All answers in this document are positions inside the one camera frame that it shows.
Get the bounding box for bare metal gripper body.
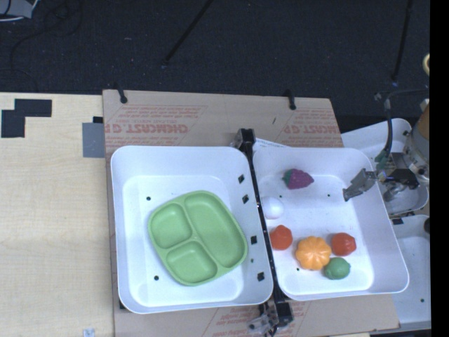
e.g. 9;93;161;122
375;152;428;203

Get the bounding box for white plastic tray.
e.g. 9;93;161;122
391;214;431;325
110;145;274;315
251;147;410;301
340;117;430;218

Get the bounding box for red tomato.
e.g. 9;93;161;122
330;232;357;257
269;224;294;251

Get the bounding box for purple grapes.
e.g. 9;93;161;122
282;168;315;190

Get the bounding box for orange pumpkin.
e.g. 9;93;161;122
295;236;333;272

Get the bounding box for green lime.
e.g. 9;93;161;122
323;256;351;281

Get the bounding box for white egg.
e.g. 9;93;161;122
261;195;285;220

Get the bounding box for white paper sheet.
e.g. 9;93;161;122
253;138;293;150

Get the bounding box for green divided plate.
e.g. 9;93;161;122
147;190;249;287

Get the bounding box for brown cardboard board red print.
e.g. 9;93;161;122
102;89;401;337

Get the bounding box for black cylinder on white bracket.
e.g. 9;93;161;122
384;168;431;191

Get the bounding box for black block with thin wires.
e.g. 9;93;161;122
274;300;294;328

